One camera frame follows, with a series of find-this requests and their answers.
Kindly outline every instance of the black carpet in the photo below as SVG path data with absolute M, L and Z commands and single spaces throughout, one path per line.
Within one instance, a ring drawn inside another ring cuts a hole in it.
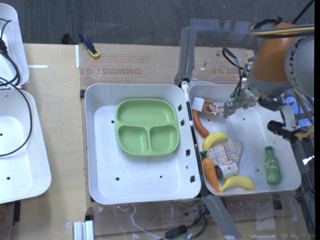
M 18 13 L 24 43 L 61 44 L 85 33 L 94 43 L 179 46 L 181 28 L 197 27 L 197 46 L 257 51 L 249 23 L 292 22 L 310 0 L 0 0 Z M 315 3 L 296 22 L 315 23 Z

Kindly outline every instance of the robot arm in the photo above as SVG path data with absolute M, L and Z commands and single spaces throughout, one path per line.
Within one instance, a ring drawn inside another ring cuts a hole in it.
M 236 94 L 234 92 L 230 96 L 232 99 L 224 103 L 223 116 L 227 118 L 237 109 L 247 109 L 257 103 L 272 111 L 281 110 L 286 117 L 286 123 L 270 121 L 268 129 L 294 143 L 299 129 L 295 126 L 294 117 L 291 122 L 292 118 L 286 108 L 290 108 L 290 105 L 283 104 L 276 98 L 292 88 L 314 97 L 314 27 L 313 32 L 299 32 L 300 29 L 294 24 L 280 22 L 275 24 L 272 30 L 277 34 L 262 41 L 251 68 L 242 74 L 246 76 L 245 86 L 238 89 Z

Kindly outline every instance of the green plate compartment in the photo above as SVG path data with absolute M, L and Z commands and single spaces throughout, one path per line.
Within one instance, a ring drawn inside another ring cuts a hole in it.
M 179 145 L 179 124 L 173 106 L 156 98 L 130 98 L 116 108 L 116 136 L 122 150 L 136 156 L 161 156 Z

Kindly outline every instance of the white can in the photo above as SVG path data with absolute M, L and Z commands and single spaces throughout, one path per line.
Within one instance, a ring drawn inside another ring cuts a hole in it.
M 215 166 L 215 172 L 218 179 L 225 179 L 239 173 L 239 167 L 234 160 L 228 160 Z

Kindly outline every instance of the banana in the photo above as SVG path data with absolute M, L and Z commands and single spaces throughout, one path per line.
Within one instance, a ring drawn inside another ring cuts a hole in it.
M 215 143 L 223 142 L 228 139 L 228 135 L 222 131 L 215 131 L 204 138 L 202 142 L 202 151 L 210 149 Z
M 223 192 L 225 189 L 241 186 L 248 190 L 255 190 L 255 183 L 247 176 L 244 175 L 233 175 L 224 180 L 223 186 L 220 188 L 220 191 Z

